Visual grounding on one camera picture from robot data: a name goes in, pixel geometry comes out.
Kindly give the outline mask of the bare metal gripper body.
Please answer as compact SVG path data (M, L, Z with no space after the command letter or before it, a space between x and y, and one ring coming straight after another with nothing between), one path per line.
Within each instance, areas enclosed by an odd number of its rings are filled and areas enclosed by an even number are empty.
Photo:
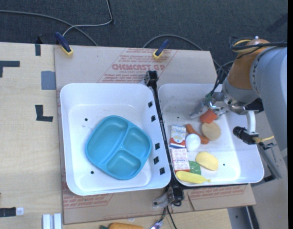
M232 111L239 115L247 113L246 107L243 103L232 98L225 92L210 92L205 96L205 105L207 108L214 111Z

